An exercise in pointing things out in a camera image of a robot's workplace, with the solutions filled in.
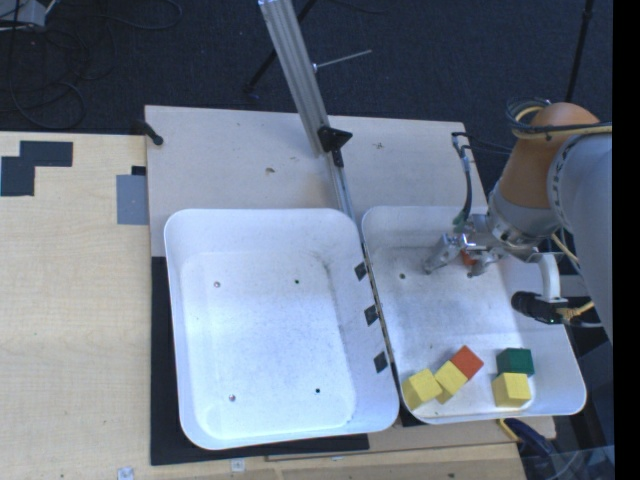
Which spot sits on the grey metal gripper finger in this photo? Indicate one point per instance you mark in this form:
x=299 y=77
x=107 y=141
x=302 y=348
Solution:
x=482 y=264
x=445 y=253

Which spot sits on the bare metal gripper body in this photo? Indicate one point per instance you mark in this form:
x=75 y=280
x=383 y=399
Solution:
x=492 y=235

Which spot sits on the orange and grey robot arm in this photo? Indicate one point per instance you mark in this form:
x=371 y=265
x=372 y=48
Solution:
x=575 y=183

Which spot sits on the orange cube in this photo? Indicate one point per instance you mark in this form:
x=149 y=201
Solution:
x=468 y=361
x=467 y=258

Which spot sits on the white plastic tray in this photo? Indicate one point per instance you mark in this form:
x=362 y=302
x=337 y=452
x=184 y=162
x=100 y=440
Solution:
x=270 y=338
x=450 y=318

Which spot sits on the green cube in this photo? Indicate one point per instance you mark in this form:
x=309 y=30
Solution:
x=515 y=361

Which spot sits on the yellow cube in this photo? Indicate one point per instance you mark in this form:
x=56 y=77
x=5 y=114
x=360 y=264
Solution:
x=421 y=388
x=511 y=389
x=451 y=378

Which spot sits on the pale wood board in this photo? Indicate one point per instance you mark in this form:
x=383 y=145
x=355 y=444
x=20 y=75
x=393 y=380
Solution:
x=240 y=168

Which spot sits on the black cylinder on white bracket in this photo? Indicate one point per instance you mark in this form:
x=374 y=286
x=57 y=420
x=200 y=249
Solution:
x=535 y=309

